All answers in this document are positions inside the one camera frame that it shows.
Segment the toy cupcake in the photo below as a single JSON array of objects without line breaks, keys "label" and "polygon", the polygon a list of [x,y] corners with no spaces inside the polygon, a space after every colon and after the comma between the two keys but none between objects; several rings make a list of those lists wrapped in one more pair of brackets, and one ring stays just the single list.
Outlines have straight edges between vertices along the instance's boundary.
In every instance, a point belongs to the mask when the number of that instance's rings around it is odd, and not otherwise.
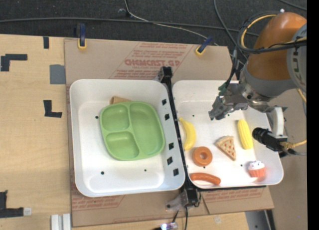
[{"label": "toy cupcake", "polygon": [[261,161],[251,162],[248,166],[248,172],[251,177],[263,177],[265,175],[265,165]]}]

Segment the white bin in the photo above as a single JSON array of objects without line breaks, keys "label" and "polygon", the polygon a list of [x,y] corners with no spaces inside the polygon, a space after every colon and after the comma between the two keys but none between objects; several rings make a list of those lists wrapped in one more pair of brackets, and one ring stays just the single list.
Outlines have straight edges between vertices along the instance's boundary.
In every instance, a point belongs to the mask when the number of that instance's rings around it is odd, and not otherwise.
[{"label": "white bin", "polygon": [[[184,152],[188,174],[208,173],[221,179],[214,185],[205,181],[193,181],[202,189],[257,187],[278,184],[284,176],[283,167],[278,152],[268,149],[265,145],[253,139],[252,149],[244,149],[240,142],[237,121],[245,119],[250,132],[261,127],[270,129],[267,115],[251,107],[228,114],[221,120],[210,120],[208,111],[218,96],[218,87],[224,81],[216,80],[182,80],[174,84],[172,92],[177,117],[191,122],[196,129],[196,142],[192,149]],[[180,128],[181,139],[185,138]],[[214,144],[223,136],[233,136],[237,158],[232,161]],[[192,152],[200,146],[207,147],[213,154],[212,162],[206,167],[197,166],[192,160]],[[263,178],[252,178],[248,173],[250,162],[259,160],[265,164],[266,173]]]},{"label": "white bin", "polygon": [[[165,136],[160,154],[135,161],[119,161],[110,156],[96,117],[113,96],[143,101],[155,108]],[[81,79],[70,87],[70,106],[75,183],[83,195],[170,191],[183,185],[185,172],[163,84],[153,80]]]}]

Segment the green divided plate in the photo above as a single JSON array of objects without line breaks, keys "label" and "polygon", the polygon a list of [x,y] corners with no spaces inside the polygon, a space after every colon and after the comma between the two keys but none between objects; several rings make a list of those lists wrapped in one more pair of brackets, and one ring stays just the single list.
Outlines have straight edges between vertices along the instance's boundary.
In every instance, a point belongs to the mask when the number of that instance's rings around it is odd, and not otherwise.
[{"label": "green divided plate", "polygon": [[126,101],[102,109],[100,124],[105,146],[118,160],[138,160],[160,153],[164,132],[156,110],[148,103]]}]

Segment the toy donut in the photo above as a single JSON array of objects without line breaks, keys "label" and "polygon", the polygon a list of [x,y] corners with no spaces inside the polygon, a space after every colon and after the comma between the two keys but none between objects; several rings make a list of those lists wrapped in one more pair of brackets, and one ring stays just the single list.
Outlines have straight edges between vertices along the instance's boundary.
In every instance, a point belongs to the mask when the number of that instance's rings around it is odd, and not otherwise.
[{"label": "toy donut", "polygon": [[193,152],[193,161],[198,166],[207,166],[213,160],[211,151],[206,147],[198,147]]}]

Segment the toy pizza slice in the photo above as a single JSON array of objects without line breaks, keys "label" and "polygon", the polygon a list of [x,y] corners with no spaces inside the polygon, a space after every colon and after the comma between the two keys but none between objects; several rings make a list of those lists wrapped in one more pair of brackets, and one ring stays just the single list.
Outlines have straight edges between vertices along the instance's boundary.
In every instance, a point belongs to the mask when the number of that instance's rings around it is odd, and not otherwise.
[{"label": "toy pizza slice", "polygon": [[234,137],[226,136],[219,139],[215,145],[219,147],[221,151],[223,151],[227,156],[229,156],[232,160],[236,160],[236,151],[234,146]]}]

